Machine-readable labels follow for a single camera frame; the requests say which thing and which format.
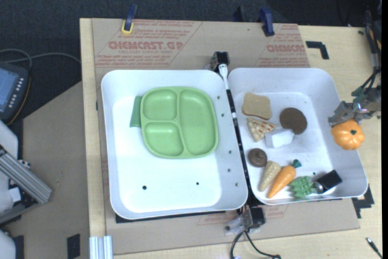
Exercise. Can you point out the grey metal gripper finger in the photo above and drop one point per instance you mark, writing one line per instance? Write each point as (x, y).
(361, 113)
(341, 113)

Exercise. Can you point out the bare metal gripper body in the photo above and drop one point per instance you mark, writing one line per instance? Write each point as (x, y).
(373, 101)

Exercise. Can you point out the orange pumpkin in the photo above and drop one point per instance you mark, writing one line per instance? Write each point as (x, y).
(347, 136)

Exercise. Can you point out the white plastic tray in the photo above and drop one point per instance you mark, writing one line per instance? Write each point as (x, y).
(169, 185)
(315, 148)

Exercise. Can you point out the brown round biscuit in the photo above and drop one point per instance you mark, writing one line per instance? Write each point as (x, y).
(293, 120)

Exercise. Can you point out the white cube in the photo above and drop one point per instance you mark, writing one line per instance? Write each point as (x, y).
(279, 138)

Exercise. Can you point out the black box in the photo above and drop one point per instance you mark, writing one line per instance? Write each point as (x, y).
(330, 180)

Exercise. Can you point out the green leafy vegetable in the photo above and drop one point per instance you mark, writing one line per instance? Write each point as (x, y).
(300, 187)

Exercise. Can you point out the yellow pizza slice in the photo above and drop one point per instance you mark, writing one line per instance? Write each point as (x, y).
(257, 129)

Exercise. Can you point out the tan bread slice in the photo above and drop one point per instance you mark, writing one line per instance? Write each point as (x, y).
(256, 106)

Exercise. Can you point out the orange carrot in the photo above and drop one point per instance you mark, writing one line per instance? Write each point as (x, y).
(282, 180)

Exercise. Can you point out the pale yellow corn cob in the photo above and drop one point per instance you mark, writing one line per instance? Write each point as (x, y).
(269, 175)

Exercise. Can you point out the brown doughnut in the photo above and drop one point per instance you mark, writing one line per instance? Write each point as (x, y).
(257, 157)

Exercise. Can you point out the thin black and white rod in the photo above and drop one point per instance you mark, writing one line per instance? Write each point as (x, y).
(233, 112)

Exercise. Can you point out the black pen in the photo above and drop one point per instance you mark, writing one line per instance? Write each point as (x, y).
(374, 248)

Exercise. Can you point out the green divided plate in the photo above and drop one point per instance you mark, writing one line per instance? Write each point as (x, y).
(194, 118)

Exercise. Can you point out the brown cardboard board red print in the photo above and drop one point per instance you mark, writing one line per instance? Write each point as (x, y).
(151, 45)

